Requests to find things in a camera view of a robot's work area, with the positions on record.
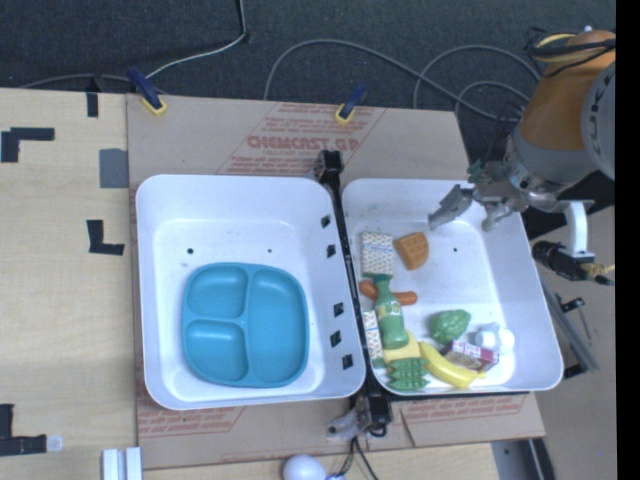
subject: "white plastic bracket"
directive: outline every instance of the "white plastic bracket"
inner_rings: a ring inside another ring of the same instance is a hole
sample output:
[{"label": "white plastic bracket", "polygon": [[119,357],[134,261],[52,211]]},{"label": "white plastic bracket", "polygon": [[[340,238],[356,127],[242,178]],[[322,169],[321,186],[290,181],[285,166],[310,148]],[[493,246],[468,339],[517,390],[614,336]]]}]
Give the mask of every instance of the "white plastic bracket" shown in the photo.
[{"label": "white plastic bracket", "polygon": [[59,452],[62,451],[63,440],[62,436],[47,436],[47,451]]},{"label": "white plastic bracket", "polygon": [[142,453],[139,447],[102,450],[101,480],[142,480]]},{"label": "white plastic bracket", "polygon": [[569,228],[569,243],[566,247],[569,255],[572,258],[593,256],[587,250],[589,229],[584,203],[582,201],[570,201],[564,209],[564,215]]}]

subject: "yellow banana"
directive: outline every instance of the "yellow banana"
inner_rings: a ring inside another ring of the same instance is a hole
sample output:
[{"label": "yellow banana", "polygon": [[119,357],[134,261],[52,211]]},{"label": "yellow banana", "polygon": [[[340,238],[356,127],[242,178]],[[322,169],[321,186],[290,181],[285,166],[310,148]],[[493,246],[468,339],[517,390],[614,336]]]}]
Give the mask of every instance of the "yellow banana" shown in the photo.
[{"label": "yellow banana", "polygon": [[484,378],[484,372],[476,372],[451,363],[434,347],[425,341],[418,342],[420,355],[427,361],[424,367],[438,379],[460,389],[469,387],[475,379]]}]

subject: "toy food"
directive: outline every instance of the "toy food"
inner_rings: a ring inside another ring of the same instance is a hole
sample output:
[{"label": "toy food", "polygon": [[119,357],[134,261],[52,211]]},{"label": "toy food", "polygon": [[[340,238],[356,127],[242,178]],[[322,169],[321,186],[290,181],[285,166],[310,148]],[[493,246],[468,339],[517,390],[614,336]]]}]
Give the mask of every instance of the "toy food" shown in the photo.
[{"label": "toy food", "polygon": [[369,348],[371,364],[374,368],[384,368],[384,353],[382,351],[382,339],[380,338],[376,312],[373,309],[363,311],[362,321],[364,323],[364,332],[367,336],[367,347]]},{"label": "toy food", "polygon": [[[373,281],[369,281],[368,279],[363,279],[358,284],[358,288],[360,288],[360,293],[365,297],[369,297],[372,300],[376,300],[378,298],[378,289],[376,285],[373,284]],[[415,304],[418,302],[418,295],[416,292],[392,292],[395,295],[396,299],[401,306],[410,306],[411,304]]]},{"label": "toy food", "polygon": [[425,360],[422,357],[397,359],[388,365],[389,387],[399,391],[415,391],[422,389],[429,381],[424,378]]},{"label": "toy food", "polygon": [[393,241],[393,245],[407,270],[421,267],[429,257],[429,242],[422,231],[397,238]]},{"label": "toy food", "polygon": [[431,337],[438,343],[447,345],[464,334],[470,321],[471,314],[464,309],[450,309],[438,313],[431,320]]},{"label": "toy food", "polygon": [[451,340],[440,353],[453,364],[483,372],[489,371],[500,360],[500,354],[495,350],[458,340]]},{"label": "toy food", "polygon": [[427,362],[426,370],[434,377],[460,389],[467,389],[476,379],[485,377],[484,372],[468,370],[447,361],[438,350],[425,341],[418,342],[420,354]]},{"label": "toy food", "polygon": [[365,231],[362,240],[362,271],[372,277],[378,289],[375,302],[378,328],[382,337],[382,348],[397,349],[409,343],[404,328],[402,306],[391,290],[389,282],[393,276],[393,246],[391,235]]},{"label": "toy food", "polygon": [[515,341],[513,333],[497,322],[481,326],[475,337],[476,345],[498,351],[503,355],[513,351]]},{"label": "toy food", "polygon": [[385,364],[389,365],[393,361],[398,359],[411,359],[420,357],[420,348],[418,347],[418,340],[411,331],[407,329],[407,335],[409,336],[409,343],[404,347],[396,348],[395,350],[383,350]]}]

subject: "blue plastic plate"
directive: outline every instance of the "blue plastic plate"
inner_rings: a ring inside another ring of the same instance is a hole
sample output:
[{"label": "blue plastic plate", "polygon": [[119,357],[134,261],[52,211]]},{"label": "blue plastic plate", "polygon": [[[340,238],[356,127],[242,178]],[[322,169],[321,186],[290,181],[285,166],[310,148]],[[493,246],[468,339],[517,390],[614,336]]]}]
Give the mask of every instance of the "blue plastic plate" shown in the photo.
[{"label": "blue plastic plate", "polygon": [[213,263],[188,279],[182,349],[209,382],[272,388],[293,382],[309,355],[309,317],[300,283],[284,270]]}]

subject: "gray carpet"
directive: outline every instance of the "gray carpet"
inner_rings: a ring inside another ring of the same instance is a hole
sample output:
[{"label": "gray carpet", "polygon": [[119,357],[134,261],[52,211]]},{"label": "gray carpet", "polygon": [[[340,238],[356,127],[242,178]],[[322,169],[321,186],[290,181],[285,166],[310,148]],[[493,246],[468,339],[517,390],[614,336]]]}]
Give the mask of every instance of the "gray carpet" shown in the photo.
[{"label": "gray carpet", "polygon": [[[219,55],[183,63],[153,77],[172,94],[261,99],[276,60],[303,41],[332,38],[385,54],[420,72],[440,54],[489,45],[528,61],[529,30],[616,28],[616,0],[242,0],[248,39]],[[221,47],[241,32],[237,0],[0,0],[0,86],[96,73],[149,74],[164,64]],[[427,76],[453,94],[491,80],[530,95],[535,80],[500,53],[465,50],[445,57]],[[127,84],[108,80],[107,90]],[[411,108],[416,77],[370,53],[312,45],[287,56],[274,74],[274,100],[337,103],[358,83],[367,105]],[[84,90],[87,79],[65,79],[49,89]],[[477,87],[469,101],[496,115],[522,104],[510,91]],[[416,106],[454,108],[438,89],[422,85]],[[459,114],[473,161],[487,152],[495,122],[466,109]],[[612,185],[598,181],[605,191]]]}]

